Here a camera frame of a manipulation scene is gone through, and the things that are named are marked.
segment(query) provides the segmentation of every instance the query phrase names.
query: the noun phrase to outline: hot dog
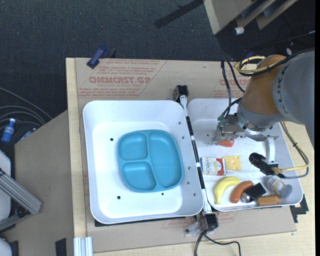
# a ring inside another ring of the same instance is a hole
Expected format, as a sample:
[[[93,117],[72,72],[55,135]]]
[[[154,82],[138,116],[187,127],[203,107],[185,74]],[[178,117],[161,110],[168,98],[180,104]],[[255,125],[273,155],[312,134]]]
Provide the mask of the hot dog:
[[[251,180],[241,182],[238,186],[236,186],[236,188],[232,192],[231,202],[234,204],[238,203],[242,193],[247,189],[251,188],[253,185],[254,183]]]

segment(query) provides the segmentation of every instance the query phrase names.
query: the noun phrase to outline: toy banana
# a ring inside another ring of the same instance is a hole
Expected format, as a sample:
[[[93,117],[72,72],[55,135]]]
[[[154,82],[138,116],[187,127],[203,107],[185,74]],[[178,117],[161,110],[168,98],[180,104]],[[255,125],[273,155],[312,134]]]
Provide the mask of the toy banana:
[[[218,184],[214,188],[214,195],[216,198],[216,204],[220,204],[220,199],[227,188],[230,186],[236,186],[241,183],[241,180],[235,176],[224,177],[219,180]]]

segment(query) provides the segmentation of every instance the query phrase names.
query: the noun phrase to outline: blue clamp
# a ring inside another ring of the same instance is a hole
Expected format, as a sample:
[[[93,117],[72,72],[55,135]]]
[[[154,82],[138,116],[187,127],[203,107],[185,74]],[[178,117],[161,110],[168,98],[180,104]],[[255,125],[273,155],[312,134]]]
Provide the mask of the blue clamp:
[[[100,58],[103,58],[103,57],[114,58],[115,53],[116,53],[116,49],[111,48],[108,52],[107,52],[107,50],[108,50],[107,46],[105,46],[104,44],[100,45],[98,47],[98,50],[95,52],[94,56],[92,57],[92,59],[90,59],[90,61],[87,63],[87,65],[90,68],[94,69],[99,64]]]

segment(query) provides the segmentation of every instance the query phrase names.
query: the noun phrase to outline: water bottle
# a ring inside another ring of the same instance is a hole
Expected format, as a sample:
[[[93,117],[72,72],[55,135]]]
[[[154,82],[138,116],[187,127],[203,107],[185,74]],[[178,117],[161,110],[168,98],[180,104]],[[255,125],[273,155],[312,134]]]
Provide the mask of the water bottle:
[[[4,128],[3,135],[1,138],[2,144],[6,144],[11,140],[15,132],[15,122],[16,120],[14,118],[10,118],[9,124]]]

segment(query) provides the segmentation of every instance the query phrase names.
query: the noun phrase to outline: silver can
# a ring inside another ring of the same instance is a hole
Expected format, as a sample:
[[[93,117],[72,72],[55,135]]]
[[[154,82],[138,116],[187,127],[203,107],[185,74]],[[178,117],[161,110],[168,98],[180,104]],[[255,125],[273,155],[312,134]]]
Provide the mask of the silver can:
[[[292,192],[292,186],[278,176],[271,176],[268,179],[267,186],[276,193],[280,198],[287,198]]]

